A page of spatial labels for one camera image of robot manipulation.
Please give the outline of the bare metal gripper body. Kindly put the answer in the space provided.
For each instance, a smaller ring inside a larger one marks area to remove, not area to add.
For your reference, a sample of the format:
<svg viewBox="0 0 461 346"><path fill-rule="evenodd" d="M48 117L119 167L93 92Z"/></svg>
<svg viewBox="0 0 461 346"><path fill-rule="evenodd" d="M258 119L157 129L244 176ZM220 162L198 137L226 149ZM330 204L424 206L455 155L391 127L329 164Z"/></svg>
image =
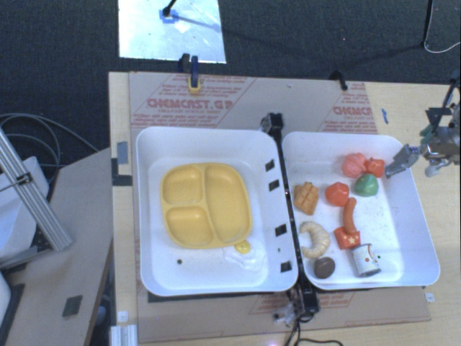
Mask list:
<svg viewBox="0 0 461 346"><path fill-rule="evenodd" d="M426 160L460 159L460 106L430 107L429 124L420 131L421 155Z"/></svg>

